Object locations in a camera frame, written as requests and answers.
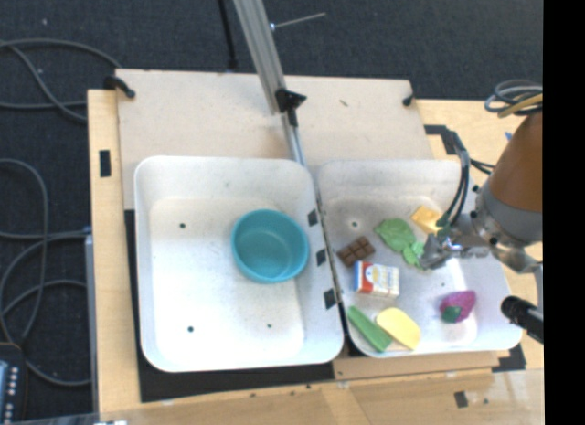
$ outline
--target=teal bowl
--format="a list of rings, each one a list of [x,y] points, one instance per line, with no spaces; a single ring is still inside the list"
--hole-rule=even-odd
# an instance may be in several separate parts
[[[309,260],[309,241],[289,216],[258,209],[240,217],[231,230],[231,250],[241,272],[255,282],[284,282]]]

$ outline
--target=toy sink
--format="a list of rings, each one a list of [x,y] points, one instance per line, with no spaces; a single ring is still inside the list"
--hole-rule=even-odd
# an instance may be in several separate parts
[[[459,181],[457,163],[340,160],[314,174],[284,159],[154,156],[138,165],[140,334],[153,366],[185,372],[330,361],[344,343],[337,302],[355,305],[371,319],[396,306],[419,325],[415,350],[393,342],[379,353],[346,323],[367,356],[497,351],[519,342],[521,330],[500,313],[510,291],[496,259],[451,259],[424,271],[409,266],[374,232],[383,219],[402,218],[424,241],[410,216],[421,205],[440,212],[449,206]],[[309,262],[292,280],[257,283],[236,266],[230,232],[239,217],[258,208],[287,214],[309,239]],[[336,253],[361,236],[376,248],[368,260],[399,268],[396,299],[354,291],[353,272]],[[472,315],[446,324],[441,299],[462,290],[477,293]]]
[[[420,327],[415,350],[393,342],[385,352],[376,351],[352,324],[349,334],[356,347],[374,357],[495,351],[515,346],[521,330],[501,314],[500,304],[510,294],[504,268],[494,257],[451,259],[437,270],[409,266],[387,247],[374,228],[386,218],[410,223],[417,240],[426,234],[410,220],[425,206],[444,212],[455,195],[460,166],[451,161],[387,160],[336,161],[321,167],[317,183],[322,200],[324,227],[333,257],[339,291],[345,307],[355,305],[370,319],[385,308],[398,307]],[[473,194],[464,211],[473,209]],[[353,271],[336,253],[365,236],[375,247],[371,262],[399,268],[400,294],[395,299],[356,293]],[[451,292],[474,290],[476,305],[469,318],[447,324],[441,320],[441,299]]]
[[[135,175],[144,355],[168,372],[325,363],[344,332],[309,172],[290,160],[154,156]],[[309,240],[287,282],[246,278],[230,232],[242,215],[281,211]]]

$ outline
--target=black clip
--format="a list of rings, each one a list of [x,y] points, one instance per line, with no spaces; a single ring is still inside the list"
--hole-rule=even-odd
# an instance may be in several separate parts
[[[136,92],[117,76],[108,76],[103,80],[103,88],[106,90],[116,90],[116,88],[120,89],[122,92],[126,94],[126,97],[129,99],[133,99],[136,96]]]
[[[411,93],[406,99],[402,100],[402,104],[405,107],[409,107],[412,104],[413,100],[414,100],[414,93]]]
[[[276,101],[281,113],[286,112],[289,118],[289,124],[295,128],[299,126],[296,117],[296,109],[301,106],[307,98],[300,93],[294,93],[286,89],[278,89],[276,91]]]

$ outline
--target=aluminum rail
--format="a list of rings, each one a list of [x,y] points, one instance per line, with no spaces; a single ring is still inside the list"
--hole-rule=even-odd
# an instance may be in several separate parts
[[[248,48],[261,79],[264,95],[272,113],[282,113],[276,92],[286,90],[282,66],[274,45],[271,25],[266,17],[262,0],[233,0],[238,13]],[[306,165],[303,148],[296,125],[292,125],[287,114],[282,114],[282,126],[291,150],[292,158]]]

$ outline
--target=black carpet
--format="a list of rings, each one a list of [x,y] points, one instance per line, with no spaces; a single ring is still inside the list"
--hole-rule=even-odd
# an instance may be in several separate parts
[[[226,0],[238,71],[253,72],[233,4]],[[542,82],[544,0],[264,0],[277,29],[285,74],[408,79],[426,99],[483,100],[510,79]],[[229,61],[217,0],[0,0],[0,40],[55,38],[87,44],[126,68],[223,71]],[[111,63],[58,46],[22,46],[60,101],[83,101],[113,73]],[[0,48],[0,102],[47,102],[21,58]],[[71,107],[79,115],[83,106]],[[0,108],[0,159],[33,167],[46,182],[49,231],[90,225],[86,126],[57,109]],[[0,231],[40,233],[42,195],[24,167],[0,163]],[[0,275],[33,241],[0,238]],[[5,278],[2,307],[40,280],[40,252]],[[47,281],[83,281],[80,240],[50,245]],[[29,297],[6,314],[16,341],[32,313]],[[70,381],[90,373],[85,293],[47,287],[23,343],[32,365]],[[90,388],[31,374],[27,419],[91,411]]]

